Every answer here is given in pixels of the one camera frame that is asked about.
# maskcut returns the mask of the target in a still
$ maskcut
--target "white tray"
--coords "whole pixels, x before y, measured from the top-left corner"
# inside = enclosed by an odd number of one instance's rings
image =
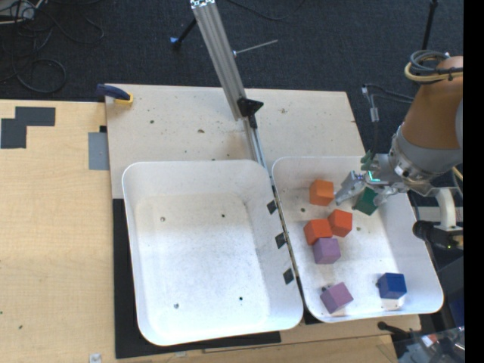
[[[252,160],[134,163],[123,174],[140,331],[170,346],[284,330],[303,302],[267,171]]]
[[[337,322],[386,315],[434,313],[443,293],[425,243],[412,233],[415,217],[406,194],[391,196],[368,216],[353,211],[355,200],[340,206],[311,205],[309,187],[317,178],[333,182],[334,191],[351,170],[360,172],[361,157],[285,157],[272,168],[289,242],[299,272],[304,301],[320,321]],[[352,231],[338,239],[341,258],[317,265],[306,243],[304,225],[327,218],[334,209],[352,213]],[[402,273],[407,293],[401,299],[381,299],[377,279],[386,272]],[[354,300],[330,314],[320,299],[321,288],[344,282]]]

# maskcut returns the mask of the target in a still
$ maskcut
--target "orange cube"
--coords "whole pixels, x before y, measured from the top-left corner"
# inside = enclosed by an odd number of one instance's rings
[[[328,217],[331,230],[338,237],[345,237],[353,228],[353,214],[335,209]]]
[[[327,219],[312,219],[304,226],[304,235],[308,245],[313,245],[319,238],[333,236],[331,225]]]
[[[309,188],[309,202],[318,206],[328,206],[334,199],[333,182],[316,179]]]

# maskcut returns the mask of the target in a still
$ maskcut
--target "blue cube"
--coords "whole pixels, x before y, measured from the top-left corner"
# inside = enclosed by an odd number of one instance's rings
[[[405,278],[400,273],[385,273],[377,282],[382,299],[399,299],[407,293]]]

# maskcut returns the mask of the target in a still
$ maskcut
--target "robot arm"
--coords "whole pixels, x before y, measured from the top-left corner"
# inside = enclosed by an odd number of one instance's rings
[[[424,62],[428,61],[435,66],[425,67]],[[348,174],[335,195],[337,205],[358,196],[353,208],[360,209],[360,199],[366,198],[365,209],[360,210],[370,215],[389,196],[413,190],[439,202],[445,222],[436,229],[458,230],[455,206],[453,200],[450,206],[448,196],[453,190],[434,188],[431,181],[463,161],[463,65],[462,56],[450,57],[434,51],[412,54],[405,76],[421,86],[392,137],[390,151],[368,152],[361,159],[361,170],[365,172]],[[368,200],[374,208],[368,209]],[[422,239],[424,227],[427,226],[419,223],[414,228]]]

